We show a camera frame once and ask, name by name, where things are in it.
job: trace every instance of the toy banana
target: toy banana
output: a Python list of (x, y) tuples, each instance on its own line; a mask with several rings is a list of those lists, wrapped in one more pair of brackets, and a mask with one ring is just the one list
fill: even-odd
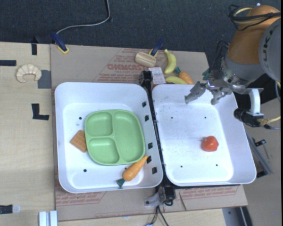
[(182, 84), (182, 85), (186, 85), (187, 83), (180, 79), (179, 77), (176, 77), (176, 76), (169, 76), (169, 77), (166, 77), (166, 82), (167, 83), (173, 83), (173, 84)]
[(169, 53), (167, 49), (165, 49), (165, 53), (168, 58), (168, 65), (165, 68), (164, 74), (170, 74), (176, 68), (176, 57), (174, 54)]

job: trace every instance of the white tray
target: white tray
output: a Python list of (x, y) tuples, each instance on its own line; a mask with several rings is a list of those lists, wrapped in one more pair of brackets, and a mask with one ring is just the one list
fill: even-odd
[(146, 155), (151, 161), (123, 189), (157, 186), (163, 172), (146, 91), (136, 84), (68, 82), (55, 90), (58, 145), (58, 178), (71, 193), (118, 190), (116, 180), (130, 165), (106, 166), (95, 163), (88, 152), (70, 144), (78, 130), (84, 130), (85, 117), (99, 110), (128, 110), (139, 118), (144, 133)]
[[(186, 105), (192, 87), (162, 84), (152, 92), (167, 177), (177, 186), (251, 183), (257, 173), (244, 126), (233, 116), (234, 95), (211, 105), (206, 91)], [(202, 150), (207, 136), (217, 138), (217, 151)]]

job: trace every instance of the wooden surface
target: wooden surface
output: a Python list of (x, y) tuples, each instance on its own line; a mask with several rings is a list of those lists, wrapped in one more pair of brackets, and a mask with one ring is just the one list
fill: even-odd
[[(38, 225), (39, 211), (55, 209), (51, 89), (38, 89), (33, 76), (16, 80), (18, 67), (32, 63), (50, 70), (49, 45), (38, 44), (33, 56), (30, 44), (0, 42), (0, 60), (16, 60), (16, 67), (0, 67), (0, 205), (19, 205), (20, 212), (0, 215), (0, 226)], [(48, 121), (34, 120), (31, 104), (40, 104)], [(165, 213), (170, 225), (224, 226), (221, 209)], [(153, 215), (59, 222), (61, 226), (145, 225)], [(163, 225), (161, 217), (157, 226)]]

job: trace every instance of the blue clamp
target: blue clamp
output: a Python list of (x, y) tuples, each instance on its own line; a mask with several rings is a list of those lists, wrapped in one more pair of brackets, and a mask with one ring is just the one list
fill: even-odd
[(58, 36), (57, 34), (55, 34), (54, 32), (52, 32), (50, 34), (51, 38), (55, 41), (55, 43), (58, 46), (58, 49), (63, 53), (63, 54), (67, 54), (69, 52), (69, 48), (66, 47), (65, 43), (63, 42), (63, 40), (60, 38), (60, 36)]
[(163, 39), (160, 39), (160, 40), (157, 42), (157, 44), (155, 45), (155, 47), (154, 47), (153, 49), (151, 49), (150, 55), (155, 56), (156, 53), (157, 53), (157, 51), (158, 51), (159, 49), (161, 49), (161, 48), (163, 47), (163, 45), (164, 45), (164, 40), (163, 40)]

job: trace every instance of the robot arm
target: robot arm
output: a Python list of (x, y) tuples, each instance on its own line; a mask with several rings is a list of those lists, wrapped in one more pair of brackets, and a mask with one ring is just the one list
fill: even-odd
[[(246, 16), (237, 17), (244, 11), (248, 11)], [(251, 108), (237, 109), (234, 116), (251, 127), (259, 127), (263, 119), (259, 94), (263, 89), (248, 86), (265, 73), (281, 82), (281, 12), (267, 5), (236, 7), (230, 11), (230, 18), (237, 31), (230, 44), (219, 44), (219, 51), (226, 48), (221, 64), (214, 63), (204, 72), (206, 83), (197, 82), (185, 102), (197, 99), (206, 89), (213, 95), (212, 105), (232, 92), (248, 94)]]

